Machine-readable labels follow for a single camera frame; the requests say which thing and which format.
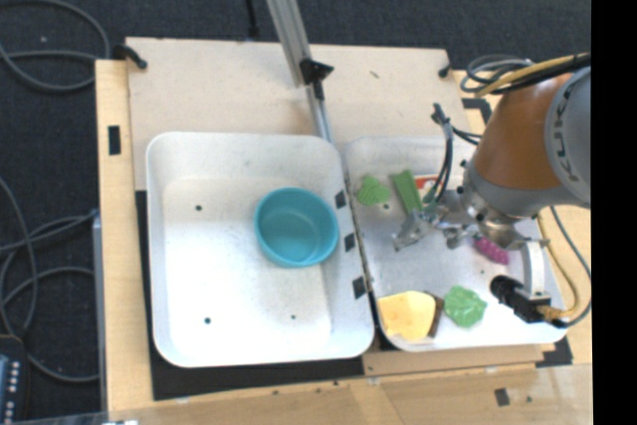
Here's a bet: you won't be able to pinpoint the yellow and brown bread slice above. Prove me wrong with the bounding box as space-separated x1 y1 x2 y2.
375 290 446 345

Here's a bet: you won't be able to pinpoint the white plastic tray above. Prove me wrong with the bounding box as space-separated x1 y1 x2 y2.
340 135 569 354
145 131 376 369

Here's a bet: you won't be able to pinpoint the blue bowl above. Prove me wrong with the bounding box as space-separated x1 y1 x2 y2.
253 186 341 270

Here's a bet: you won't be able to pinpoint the red and white packet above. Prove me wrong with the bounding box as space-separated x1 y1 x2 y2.
413 173 442 198

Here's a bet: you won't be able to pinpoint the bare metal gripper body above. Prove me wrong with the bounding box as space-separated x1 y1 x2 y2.
426 189 531 251

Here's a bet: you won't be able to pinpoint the green toy broccoli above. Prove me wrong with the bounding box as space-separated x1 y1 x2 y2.
354 175 392 208

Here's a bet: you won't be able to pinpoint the purple toy grapes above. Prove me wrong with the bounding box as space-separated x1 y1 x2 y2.
472 235 511 266

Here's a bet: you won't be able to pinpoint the pale wood board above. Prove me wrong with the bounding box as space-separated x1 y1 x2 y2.
123 37 546 377

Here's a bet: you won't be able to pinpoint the green toy lettuce leaf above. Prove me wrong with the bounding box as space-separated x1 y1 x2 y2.
442 284 489 329

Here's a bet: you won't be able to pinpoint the long green toy vegetable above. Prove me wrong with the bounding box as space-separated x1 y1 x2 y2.
388 169 425 217

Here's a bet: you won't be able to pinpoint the black cylinder on white bracket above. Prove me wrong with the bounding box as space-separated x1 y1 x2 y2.
489 238 554 324

